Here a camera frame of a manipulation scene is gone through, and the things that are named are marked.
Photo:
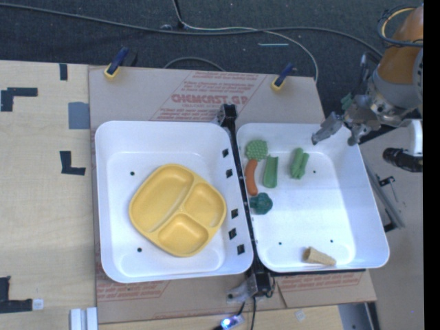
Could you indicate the white plastic tray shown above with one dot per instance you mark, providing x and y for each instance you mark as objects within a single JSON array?
[
  {"x": 165, "y": 139},
  {"x": 326, "y": 211}
]

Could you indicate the brown cardboard board red print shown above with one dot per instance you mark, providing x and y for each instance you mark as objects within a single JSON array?
[{"x": 206, "y": 91}]

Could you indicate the black cylinder on white bracket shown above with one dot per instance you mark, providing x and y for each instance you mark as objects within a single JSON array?
[{"x": 405, "y": 153}]

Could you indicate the dark green broccoli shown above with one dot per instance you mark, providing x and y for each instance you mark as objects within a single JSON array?
[{"x": 261, "y": 203}]

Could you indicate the light green grapes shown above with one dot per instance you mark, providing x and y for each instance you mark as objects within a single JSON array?
[{"x": 256, "y": 149}]

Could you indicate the tan ice cream cone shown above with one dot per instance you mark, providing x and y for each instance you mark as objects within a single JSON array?
[{"x": 318, "y": 256}]

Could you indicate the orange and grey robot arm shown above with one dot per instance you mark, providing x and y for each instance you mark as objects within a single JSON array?
[{"x": 400, "y": 60}]

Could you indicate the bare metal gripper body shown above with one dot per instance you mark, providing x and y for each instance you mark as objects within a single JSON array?
[{"x": 369, "y": 112}]

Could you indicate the thin black rod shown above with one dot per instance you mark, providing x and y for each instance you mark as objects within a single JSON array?
[{"x": 242, "y": 184}]

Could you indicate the green celery stick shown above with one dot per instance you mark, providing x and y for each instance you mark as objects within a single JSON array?
[{"x": 270, "y": 172}]

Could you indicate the yellow divided plate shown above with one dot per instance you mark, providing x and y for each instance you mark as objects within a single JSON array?
[{"x": 177, "y": 210}]

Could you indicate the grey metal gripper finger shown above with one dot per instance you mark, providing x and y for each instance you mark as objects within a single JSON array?
[
  {"x": 326, "y": 129},
  {"x": 355, "y": 135}
]

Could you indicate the orange sausage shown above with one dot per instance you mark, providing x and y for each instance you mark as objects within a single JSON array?
[{"x": 251, "y": 177}]

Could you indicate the green bean bundle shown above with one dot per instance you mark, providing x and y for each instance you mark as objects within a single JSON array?
[{"x": 298, "y": 163}]

